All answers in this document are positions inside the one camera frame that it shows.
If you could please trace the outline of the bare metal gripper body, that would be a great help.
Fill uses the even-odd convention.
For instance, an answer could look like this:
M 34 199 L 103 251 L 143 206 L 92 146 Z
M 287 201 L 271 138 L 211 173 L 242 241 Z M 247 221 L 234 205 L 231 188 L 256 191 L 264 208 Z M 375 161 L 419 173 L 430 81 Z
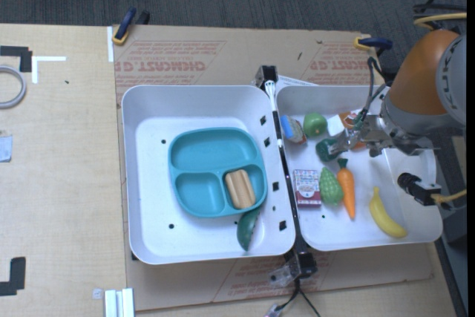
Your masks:
M 399 120 L 389 114 L 369 115 L 363 122 L 360 141 L 369 148 L 371 157 L 378 156 L 386 148 L 396 148 L 408 156 L 415 156 L 434 149 L 428 137 L 431 129 L 422 123 L 421 115 L 410 114 Z

